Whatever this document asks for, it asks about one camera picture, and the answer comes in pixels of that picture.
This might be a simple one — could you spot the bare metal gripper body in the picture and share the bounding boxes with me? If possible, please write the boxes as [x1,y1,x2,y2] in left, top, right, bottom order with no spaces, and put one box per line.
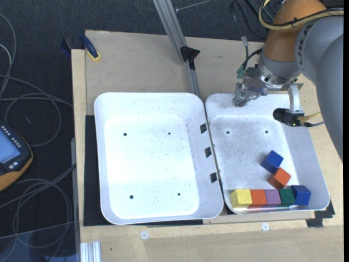
[240,63,285,97]

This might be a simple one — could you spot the white plastic tray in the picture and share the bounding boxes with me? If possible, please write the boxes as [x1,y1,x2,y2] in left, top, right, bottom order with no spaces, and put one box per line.
[204,92,331,216]
[93,92,225,226]

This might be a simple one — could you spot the blue cube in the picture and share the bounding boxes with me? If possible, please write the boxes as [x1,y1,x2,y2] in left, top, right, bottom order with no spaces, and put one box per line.
[291,184,312,206]
[260,150,285,174]

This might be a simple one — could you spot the orange cube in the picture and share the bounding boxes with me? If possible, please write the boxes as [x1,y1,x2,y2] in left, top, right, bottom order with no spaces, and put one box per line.
[249,189,268,206]
[267,167,292,189]

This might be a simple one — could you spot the yellow cube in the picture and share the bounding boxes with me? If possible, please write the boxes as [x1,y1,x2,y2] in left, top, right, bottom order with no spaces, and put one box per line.
[230,188,253,209]

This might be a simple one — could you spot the purple cube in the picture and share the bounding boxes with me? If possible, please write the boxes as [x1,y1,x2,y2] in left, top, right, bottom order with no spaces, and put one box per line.
[264,189,282,205]

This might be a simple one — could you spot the green cube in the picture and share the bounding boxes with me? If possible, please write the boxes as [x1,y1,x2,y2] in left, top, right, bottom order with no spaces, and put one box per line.
[278,188,296,205]

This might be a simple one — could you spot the brown cardboard board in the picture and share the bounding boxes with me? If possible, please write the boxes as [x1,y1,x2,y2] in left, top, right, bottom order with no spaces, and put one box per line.
[85,29,314,225]

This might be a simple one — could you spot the black cylinder on white bracket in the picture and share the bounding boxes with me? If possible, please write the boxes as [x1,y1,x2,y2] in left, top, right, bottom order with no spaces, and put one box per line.
[272,83,306,127]

